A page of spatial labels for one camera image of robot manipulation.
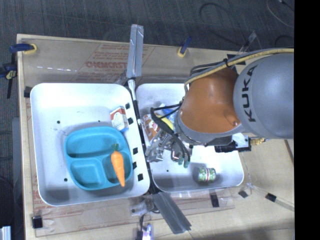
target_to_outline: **carrot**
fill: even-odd
[[[112,148],[114,149],[113,153],[111,154],[111,163],[113,169],[115,171],[116,177],[118,178],[120,185],[122,187],[125,186],[125,166],[124,166],[124,157],[118,151],[119,144],[113,144]]]

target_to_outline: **blue plate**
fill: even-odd
[[[123,156],[127,181],[133,172],[132,157],[125,137],[109,126],[90,127],[70,133],[64,141],[64,156],[74,183],[84,190],[101,190],[118,186],[111,163],[113,144]]]

